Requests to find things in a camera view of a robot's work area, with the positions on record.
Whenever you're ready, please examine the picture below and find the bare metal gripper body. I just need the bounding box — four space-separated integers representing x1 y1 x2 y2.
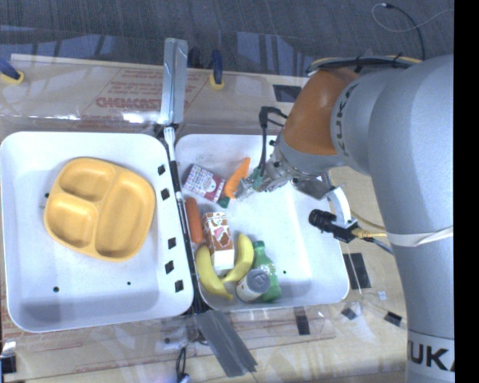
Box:
256 154 304 193

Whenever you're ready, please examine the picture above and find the orange carrot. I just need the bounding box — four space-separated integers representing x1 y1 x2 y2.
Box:
216 156 252 209

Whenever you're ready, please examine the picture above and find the white and red carton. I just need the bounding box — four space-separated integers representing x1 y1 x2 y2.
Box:
181 164 227 204

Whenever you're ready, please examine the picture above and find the brown and white carton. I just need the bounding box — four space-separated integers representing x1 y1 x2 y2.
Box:
200 211 236 272

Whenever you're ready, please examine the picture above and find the orange sausage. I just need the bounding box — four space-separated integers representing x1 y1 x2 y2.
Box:
184 195 205 245

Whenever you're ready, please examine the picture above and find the yellow banana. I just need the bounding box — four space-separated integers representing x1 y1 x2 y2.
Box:
220 232 255 284
194 243 235 301

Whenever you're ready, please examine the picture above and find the green bottle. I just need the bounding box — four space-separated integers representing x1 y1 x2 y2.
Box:
251 239 283 304

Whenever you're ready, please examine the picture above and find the white plastic tray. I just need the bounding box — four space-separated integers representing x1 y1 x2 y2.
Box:
174 133 351 313
0 130 196 334

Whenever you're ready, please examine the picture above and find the small white can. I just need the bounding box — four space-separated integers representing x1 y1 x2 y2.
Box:
235 268 271 305

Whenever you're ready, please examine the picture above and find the yellow divided plate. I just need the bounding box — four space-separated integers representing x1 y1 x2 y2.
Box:
42 156 157 263

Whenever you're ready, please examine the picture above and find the brown cardboard board red print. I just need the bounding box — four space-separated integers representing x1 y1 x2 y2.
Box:
0 53 409 383

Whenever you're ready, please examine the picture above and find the black cylinder on white bracket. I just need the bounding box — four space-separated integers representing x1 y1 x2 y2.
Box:
307 185 361 244

